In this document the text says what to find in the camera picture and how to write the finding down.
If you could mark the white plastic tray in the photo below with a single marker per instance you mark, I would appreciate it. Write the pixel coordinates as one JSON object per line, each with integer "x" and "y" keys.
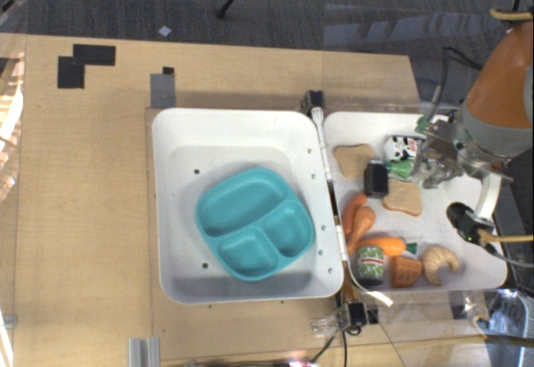
{"x": 442, "y": 207}
{"x": 179, "y": 190}

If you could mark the teal divided plate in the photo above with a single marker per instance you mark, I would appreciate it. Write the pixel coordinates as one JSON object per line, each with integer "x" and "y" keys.
{"x": 250, "y": 207}

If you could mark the orange sausage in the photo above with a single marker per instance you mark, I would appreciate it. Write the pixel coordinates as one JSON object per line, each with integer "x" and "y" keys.
{"x": 351, "y": 209}

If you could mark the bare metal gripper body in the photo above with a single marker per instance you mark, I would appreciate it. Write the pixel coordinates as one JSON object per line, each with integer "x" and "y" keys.
{"x": 445, "y": 141}

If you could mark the tan chicken drumstick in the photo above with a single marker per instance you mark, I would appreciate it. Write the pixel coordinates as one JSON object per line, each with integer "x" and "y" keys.
{"x": 362, "y": 221}

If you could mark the brown toast slice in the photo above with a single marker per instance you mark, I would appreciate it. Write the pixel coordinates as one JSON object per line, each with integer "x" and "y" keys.
{"x": 404, "y": 197}

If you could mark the black box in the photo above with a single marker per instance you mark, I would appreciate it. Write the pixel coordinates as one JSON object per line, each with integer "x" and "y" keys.
{"x": 376, "y": 180}

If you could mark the black cylinder on white bracket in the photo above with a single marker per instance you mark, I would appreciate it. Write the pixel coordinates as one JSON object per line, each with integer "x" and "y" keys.
{"x": 468, "y": 222}

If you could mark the orange carrot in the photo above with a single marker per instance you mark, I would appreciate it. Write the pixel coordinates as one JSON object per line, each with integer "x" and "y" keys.
{"x": 388, "y": 245}

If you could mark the orange waffle piece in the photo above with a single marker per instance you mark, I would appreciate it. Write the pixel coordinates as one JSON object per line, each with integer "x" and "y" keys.
{"x": 404, "y": 272}

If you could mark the white cow print carton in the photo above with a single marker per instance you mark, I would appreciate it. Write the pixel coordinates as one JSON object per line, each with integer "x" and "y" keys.
{"x": 401, "y": 147}

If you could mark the green bottle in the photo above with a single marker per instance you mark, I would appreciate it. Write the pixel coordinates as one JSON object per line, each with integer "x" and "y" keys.
{"x": 399, "y": 169}

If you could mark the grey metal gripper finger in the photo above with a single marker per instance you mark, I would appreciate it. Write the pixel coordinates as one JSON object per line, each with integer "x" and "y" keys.
{"x": 419, "y": 168}
{"x": 437, "y": 178}

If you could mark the beige croissant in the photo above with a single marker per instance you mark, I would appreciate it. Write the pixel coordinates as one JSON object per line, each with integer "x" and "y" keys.
{"x": 436, "y": 263}

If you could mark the thin black and white rod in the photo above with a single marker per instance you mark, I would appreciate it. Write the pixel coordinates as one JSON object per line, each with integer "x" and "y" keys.
{"x": 326, "y": 157}

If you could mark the tan flat bread slice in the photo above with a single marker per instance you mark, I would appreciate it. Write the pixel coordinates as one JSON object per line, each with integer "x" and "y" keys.
{"x": 354, "y": 160}

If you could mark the green and white can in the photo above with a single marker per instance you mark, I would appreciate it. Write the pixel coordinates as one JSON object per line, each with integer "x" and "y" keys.
{"x": 369, "y": 267}

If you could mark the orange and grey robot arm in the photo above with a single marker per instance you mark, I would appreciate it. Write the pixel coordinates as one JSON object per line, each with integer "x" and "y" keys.
{"x": 500, "y": 77}

